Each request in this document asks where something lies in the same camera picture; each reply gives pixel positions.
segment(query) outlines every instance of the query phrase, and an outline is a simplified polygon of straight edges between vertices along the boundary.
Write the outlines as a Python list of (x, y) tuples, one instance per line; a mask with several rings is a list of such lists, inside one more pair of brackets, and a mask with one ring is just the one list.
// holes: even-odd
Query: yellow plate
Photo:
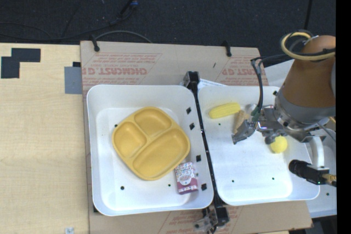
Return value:
[(112, 144), (125, 164), (141, 179), (157, 180), (188, 155), (183, 129), (157, 107), (144, 107), (114, 129)]

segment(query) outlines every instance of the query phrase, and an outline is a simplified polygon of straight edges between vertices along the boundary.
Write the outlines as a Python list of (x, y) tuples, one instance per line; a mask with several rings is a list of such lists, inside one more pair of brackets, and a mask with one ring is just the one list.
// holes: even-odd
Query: yellow cable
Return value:
[(281, 45), (281, 49), (283, 50), (283, 52), (285, 54), (287, 54), (288, 56), (294, 58), (294, 59), (298, 59), (298, 60), (306, 60), (306, 61), (317, 61), (317, 60), (323, 60), (323, 59), (327, 59), (327, 58), (331, 58), (335, 55), (335, 52), (332, 53), (328, 53), (328, 54), (323, 54), (323, 55), (318, 55), (318, 56), (303, 56), (303, 55), (298, 55), (295, 54), (291, 51), (289, 51), (286, 46), (285, 46), (285, 42), (289, 37), (292, 36), (304, 36), (307, 39), (311, 38), (311, 35), (309, 35), (308, 33), (305, 32), (292, 32), (292, 33), (288, 33), (280, 42)]

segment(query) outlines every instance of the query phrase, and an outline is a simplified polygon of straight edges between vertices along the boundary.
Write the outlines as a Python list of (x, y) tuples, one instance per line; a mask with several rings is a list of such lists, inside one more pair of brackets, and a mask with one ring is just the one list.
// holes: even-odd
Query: yellow lemon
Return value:
[(287, 148), (287, 140), (283, 136), (277, 136), (275, 141), (270, 144), (274, 153), (282, 153)]

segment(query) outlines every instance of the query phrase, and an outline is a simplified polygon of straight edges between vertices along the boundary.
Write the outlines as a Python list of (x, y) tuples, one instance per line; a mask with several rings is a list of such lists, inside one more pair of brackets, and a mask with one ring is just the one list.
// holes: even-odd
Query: light wood surface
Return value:
[(88, 233), (82, 95), (65, 94), (64, 67), (78, 45), (41, 48), (41, 62), (21, 62), (20, 78), (0, 79), (0, 232)]

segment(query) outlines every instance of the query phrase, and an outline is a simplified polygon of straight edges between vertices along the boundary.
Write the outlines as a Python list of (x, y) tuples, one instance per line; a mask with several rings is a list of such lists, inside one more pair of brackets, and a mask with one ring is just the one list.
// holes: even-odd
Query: small box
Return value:
[(195, 175), (196, 172), (193, 162), (183, 163), (175, 168), (179, 194), (186, 194), (199, 190)]

